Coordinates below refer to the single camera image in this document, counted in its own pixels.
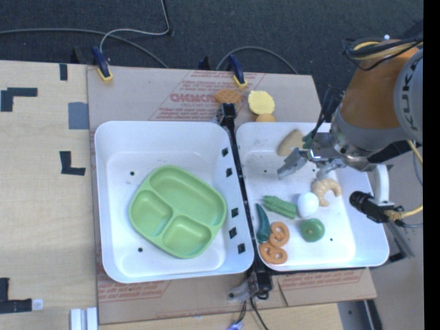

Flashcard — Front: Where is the thin black rod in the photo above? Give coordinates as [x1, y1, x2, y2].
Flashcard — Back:
[225, 122, 266, 304]

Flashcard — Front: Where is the green toy doughnut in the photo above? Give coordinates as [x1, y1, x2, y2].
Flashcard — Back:
[300, 217, 326, 243]

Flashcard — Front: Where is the orange toy waffle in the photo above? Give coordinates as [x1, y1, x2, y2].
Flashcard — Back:
[213, 88, 244, 106]

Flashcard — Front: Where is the orange toy pretzel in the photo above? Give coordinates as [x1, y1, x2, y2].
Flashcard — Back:
[258, 241, 289, 265]
[268, 221, 291, 248]

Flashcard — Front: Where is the dark green toy chili pepper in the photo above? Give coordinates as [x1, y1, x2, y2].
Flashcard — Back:
[254, 203, 273, 245]

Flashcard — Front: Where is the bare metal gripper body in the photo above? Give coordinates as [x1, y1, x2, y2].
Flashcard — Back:
[307, 132, 394, 173]

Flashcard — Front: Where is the tan toy croissant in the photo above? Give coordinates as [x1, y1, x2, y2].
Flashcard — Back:
[311, 177, 343, 208]

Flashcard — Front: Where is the green toy asparagus bundle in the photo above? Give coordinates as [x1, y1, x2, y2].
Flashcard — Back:
[263, 195, 298, 220]

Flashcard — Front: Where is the white toy egg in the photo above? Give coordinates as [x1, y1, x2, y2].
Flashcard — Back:
[296, 191, 320, 219]

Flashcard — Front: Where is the yellow toy pineapple slice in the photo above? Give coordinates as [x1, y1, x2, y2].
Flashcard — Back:
[247, 89, 276, 116]

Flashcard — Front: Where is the tan toy bread wedge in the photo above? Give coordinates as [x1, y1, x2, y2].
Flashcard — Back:
[276, 129, 305, 157]

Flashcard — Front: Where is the white plastic tray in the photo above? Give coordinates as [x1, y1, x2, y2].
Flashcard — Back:
[235, 121, 391, 272]
[93, 120, 256, 285]

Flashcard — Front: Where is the black cylinder on white bracket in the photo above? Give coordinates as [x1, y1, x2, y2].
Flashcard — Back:
[349, 164, 405, 224]

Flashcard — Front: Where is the green divided plate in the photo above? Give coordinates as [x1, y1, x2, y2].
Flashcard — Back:
[127, 164, 228, 260]

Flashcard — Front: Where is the black block with thin wires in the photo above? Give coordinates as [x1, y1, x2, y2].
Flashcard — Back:
[216, 102, 239, 127]
[252, 269, 274, 296]

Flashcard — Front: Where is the brown cardboard board red print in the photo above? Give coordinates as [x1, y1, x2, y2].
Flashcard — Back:
[86, 65, 378, 325]

